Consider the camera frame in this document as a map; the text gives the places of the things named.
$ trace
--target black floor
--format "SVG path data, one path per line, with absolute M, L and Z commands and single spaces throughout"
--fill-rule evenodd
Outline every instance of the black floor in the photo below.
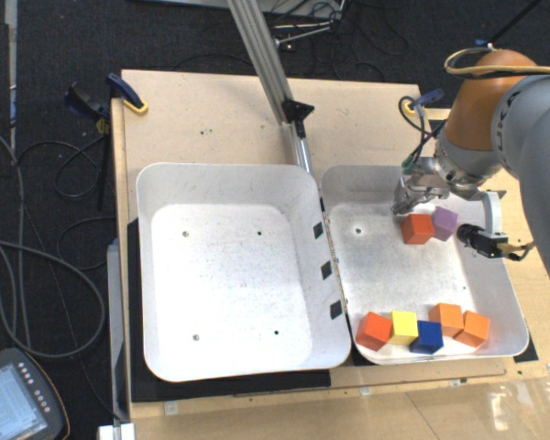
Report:
M 0 0 L 0 136 L 10 143 L 4 1 Z M 301 39 L 295 51 L 281 54 L 281 59 L 290 77 L 417 83 L 423 93 L 442 88 L 445 97 L 439 105 L 449 106 L 461 81 L 444 73 L 445 58 L 474 46 L 476 39 L 490 39 L 531 1 L 355 0 L 335 35 Z M 275 19 L 268 16 L 270 23 Z M 299 20 L 285 17 L 280 22 Z M 550 65 L 550 0 L 540 2 L 510 28 L 496 47 L 518 50 Z M 113 191 L 106 188 L 99 211 L 92 186 L 103 144 L 97 142 L 99 134 L 89 120 L 65 107 L 63 94 L 78 81 L 105 101 L 105 76 L 126 68 L 253 73 L 227 10 L 125 0 L 18 0 L 16 154 L 30 148 L 20 161 L 27 207 L 24 243 L 44 246 L 76 267 L 93 268 L 85 273 L 104 299 L 106 269 L 98 264 L 115 237 Z M 91 160 L 79 156 L 60 170 L 75 149 L 90 142 L 96 142 L 86 150 Z M 0 144 L 0 239 L 17 241 L 18 224 L 16 176 Z M 7 252 L 16 265 L 17 254 Z M 92 294 L 69 272 L 56 269 L 55 280 L 42 259 L 25 257 L 24 269 L 33 348 L 73 350 L 68 318 L 77 344 L 85 343 L 99 317 Z M 1 262 L 0 274 L 9 302 Z M 23 337 L 22 325 L 17 333 Z M 0 319 L 0 350 L 12 345 Z M 98 425 L 113 422 L 103 406 L 110 406 L 108 358 L 104 332 L 81 360 L 40 359 L 67 407 L 71 438 L 95 438 Z M 89 388 L 80 362 L 102 402 Z

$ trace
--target black bracket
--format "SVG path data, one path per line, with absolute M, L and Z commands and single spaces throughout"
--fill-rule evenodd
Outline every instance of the black bracket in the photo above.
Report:
M 314 107 L 309 104 L 300 103 L 299 101 L 293 101 L 292 99 L 283 101 L 281 107 L 283 108 L 287 122 L 290 124 L 295 123 L 297 137 L 305 138 L 303 120 L 312 113 Z

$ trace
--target block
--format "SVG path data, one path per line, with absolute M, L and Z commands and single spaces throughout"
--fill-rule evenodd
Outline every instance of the block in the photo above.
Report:
M 401 220 L 401 235 L 406 245 L 423 245 L 434 235 L 432 217 L 428 214 L 409 214 Z
M 371 350 L 379 350 L 391 336 L 391 319 L 373 312 L 368 312 L 358 323 L 357 344 Z
M 465 328 L 454 339 L 467 346 L 479 347 L 489 337 L 490 319 L 482 314 L 465 311 L 463 320 Z
M 393 310 L 390 313 L 390 319 L 393 322 L 391 337 L 389 339 L 390 344 L 408 346 L 419 335 L 418 318 L 415 312 Z
M 442 326 L 434 321 L 418 321 L 418 337 L 410 344 L 410 352 L 433 354 L 444 346 Z
M 439 303 L 428 314 L 430 321 L 440 323 L 442 336 L 454 337 L 465 327 L 460 305 Z
M 432 214 L 434 238 L 447 241 L 457 232 L 458 214 L 443 207 L 436 207 Z

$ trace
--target orange block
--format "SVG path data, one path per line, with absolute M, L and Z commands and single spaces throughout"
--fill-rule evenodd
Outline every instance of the orange block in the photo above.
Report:
M 432 216 L 409 214 L 401 220 L 401 234 L 406 245 L 422 245 L 434 236 Z
M 379 350 L 391 336 L 391 319 L 373 312 L 368 312 L 358 323 L 357 344 L 371 350 Z
M 465 311 L 463 314 L 465 328 L 455 335 L 454 339 L 467 346 L 478 347 L 489 337 L 490 319 L 482 314 Z
M 460 305 L 439 303 L 428 314 L 430 321 L 440 323 L 442 336 L 454 337 L 465 328 Z

